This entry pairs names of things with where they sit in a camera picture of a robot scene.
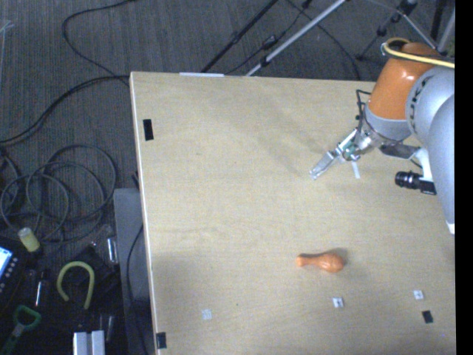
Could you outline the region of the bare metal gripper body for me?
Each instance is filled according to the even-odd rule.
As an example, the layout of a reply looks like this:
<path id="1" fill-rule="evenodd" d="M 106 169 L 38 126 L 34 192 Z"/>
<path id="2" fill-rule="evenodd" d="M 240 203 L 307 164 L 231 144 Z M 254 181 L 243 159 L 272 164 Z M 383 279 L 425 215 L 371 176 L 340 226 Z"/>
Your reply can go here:
<path id="1" fill-rule="evenodd" d="M 360 157 L 383 144 L 381 137 L 370 129 L 354 129 L 338 142 L 335 154 L 344 161 L 358 161 Z"/>

